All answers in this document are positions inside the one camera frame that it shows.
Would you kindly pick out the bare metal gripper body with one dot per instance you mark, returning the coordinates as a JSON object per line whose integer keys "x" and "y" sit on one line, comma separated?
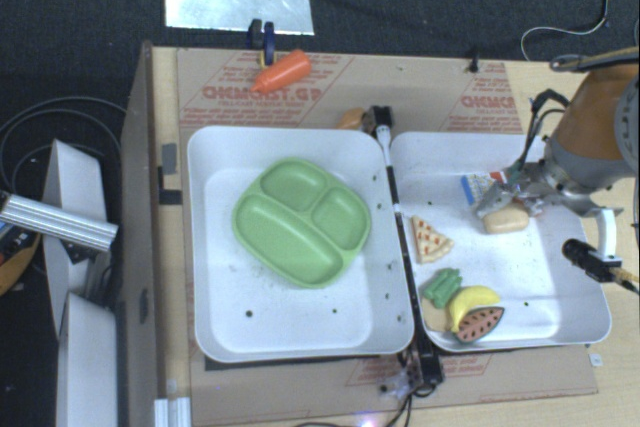
{"x": 542, "y": 187}

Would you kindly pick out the brown sausage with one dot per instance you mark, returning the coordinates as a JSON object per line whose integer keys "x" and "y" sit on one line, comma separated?
{"x": 351, "y": 117}

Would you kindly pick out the white plastic tray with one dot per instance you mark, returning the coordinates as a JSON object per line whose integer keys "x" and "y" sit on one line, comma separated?
{"x": 525, "y": 285}
{"x": 280, "y": 315}

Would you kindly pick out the orange carrot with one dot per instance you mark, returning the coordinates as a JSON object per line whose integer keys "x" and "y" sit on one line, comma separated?
{"x": 285, "y": 70}

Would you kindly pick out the green beans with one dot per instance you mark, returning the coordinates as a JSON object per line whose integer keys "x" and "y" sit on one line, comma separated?
{"x": 441, "y": 287}

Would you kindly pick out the beige bread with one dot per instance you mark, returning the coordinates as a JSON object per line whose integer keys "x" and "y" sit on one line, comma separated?
{"x": 506, "y": 221}

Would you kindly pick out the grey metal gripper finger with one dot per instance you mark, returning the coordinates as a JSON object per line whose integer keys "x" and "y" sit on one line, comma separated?
{"x": 496, "y": 190}
{"x": 489, "y": 207}

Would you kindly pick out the white blue red packet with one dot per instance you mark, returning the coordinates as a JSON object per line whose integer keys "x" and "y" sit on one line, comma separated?
{"x": 475, "y": 187}

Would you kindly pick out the thin black and white rod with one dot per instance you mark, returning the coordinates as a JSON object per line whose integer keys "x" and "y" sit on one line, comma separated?
{"x": 400, "y": 215}

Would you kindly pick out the pizza slice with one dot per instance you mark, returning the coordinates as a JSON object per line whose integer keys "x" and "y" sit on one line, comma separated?
{"x": 427, "y": 240}

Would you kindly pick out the yellow banana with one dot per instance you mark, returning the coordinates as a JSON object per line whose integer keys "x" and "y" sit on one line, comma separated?
{"x": 472, "y": 300}

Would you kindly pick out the brown cardboard board red print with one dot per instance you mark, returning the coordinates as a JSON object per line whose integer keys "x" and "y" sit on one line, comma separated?
{"x": 300, "y": 115}

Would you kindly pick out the black cylinder on white bracket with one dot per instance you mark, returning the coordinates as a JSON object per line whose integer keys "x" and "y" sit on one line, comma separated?
{"x": 592, "y": 260}

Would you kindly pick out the watermelon slice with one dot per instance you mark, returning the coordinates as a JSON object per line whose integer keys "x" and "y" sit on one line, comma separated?
{"x": 480, "y": 325}

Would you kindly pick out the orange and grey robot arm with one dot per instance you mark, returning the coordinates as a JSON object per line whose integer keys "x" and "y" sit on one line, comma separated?
{"x": 592, "y": 115}

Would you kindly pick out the green divided plate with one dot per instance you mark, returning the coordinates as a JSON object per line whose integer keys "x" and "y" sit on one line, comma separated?
{"x": 300, "y": 225}

